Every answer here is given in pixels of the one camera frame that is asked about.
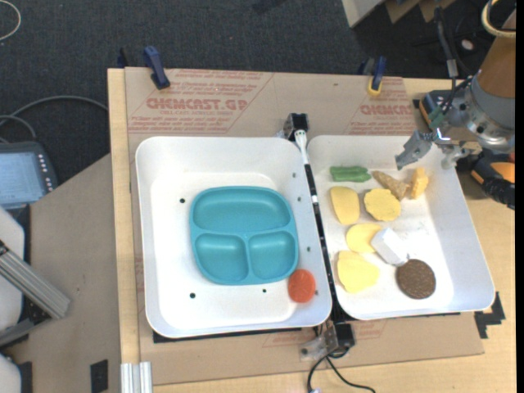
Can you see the thin black and white rod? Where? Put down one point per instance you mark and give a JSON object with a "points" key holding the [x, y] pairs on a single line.
{"points": [[317, 207]]}

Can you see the yellow cheese wedge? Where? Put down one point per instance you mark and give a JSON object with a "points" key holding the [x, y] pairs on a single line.
{"points": [[419, 182]]}

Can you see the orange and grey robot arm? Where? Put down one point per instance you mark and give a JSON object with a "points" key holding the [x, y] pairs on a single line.
{"points": [[497, 68]]}

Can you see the orange round slice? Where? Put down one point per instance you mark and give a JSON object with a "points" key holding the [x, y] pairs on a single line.
{"points": [[301, 286]]}

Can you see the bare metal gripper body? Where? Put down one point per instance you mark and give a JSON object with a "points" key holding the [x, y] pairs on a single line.
{"points": [[487, 135]]}

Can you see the white plastic tray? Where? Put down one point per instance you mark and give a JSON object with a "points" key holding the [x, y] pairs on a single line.
{"points": [[450, 236], [172, 227]]}

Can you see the white rectangular block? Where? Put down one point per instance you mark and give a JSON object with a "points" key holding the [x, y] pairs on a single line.
{"points": [[389, 246]]}

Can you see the blue divided plate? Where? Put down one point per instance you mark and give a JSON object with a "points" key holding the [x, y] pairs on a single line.
{"points": [[241, 236]]}

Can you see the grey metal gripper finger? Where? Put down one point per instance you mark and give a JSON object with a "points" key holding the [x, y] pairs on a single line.
{"points": [[413, 150], [452, 154]]}

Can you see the yellow potato chip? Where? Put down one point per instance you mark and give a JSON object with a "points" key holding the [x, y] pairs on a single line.
{"points": [[360, 239], [344, 205], [356, 272]]}

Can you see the brown round biscuit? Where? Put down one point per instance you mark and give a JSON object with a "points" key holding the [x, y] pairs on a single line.
{"points": [[415, 279]]}

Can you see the green bean pods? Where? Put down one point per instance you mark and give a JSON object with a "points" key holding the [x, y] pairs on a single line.
{"points": [[348, 174]]}

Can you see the brown cardboard board red print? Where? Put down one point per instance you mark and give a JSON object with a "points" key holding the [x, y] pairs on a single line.
{"points": [[229, 105]]}

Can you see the yellow round cracker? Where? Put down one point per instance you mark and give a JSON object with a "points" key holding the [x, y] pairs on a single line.
{"points": [[382, 205]]}

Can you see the tan triangular chip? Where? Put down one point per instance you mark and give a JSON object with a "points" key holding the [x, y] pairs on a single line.
{"points": [[394, 186]]}

